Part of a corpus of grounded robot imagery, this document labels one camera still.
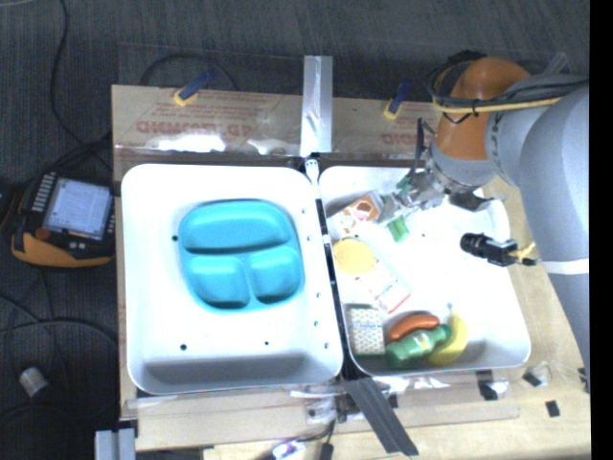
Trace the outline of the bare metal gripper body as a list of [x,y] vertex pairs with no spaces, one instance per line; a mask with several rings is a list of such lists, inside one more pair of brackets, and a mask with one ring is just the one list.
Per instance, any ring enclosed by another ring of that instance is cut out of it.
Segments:
[[407,208],[438,207],[448,194],[449,179],[433,167],[410,171],[396,185],[397,197]]

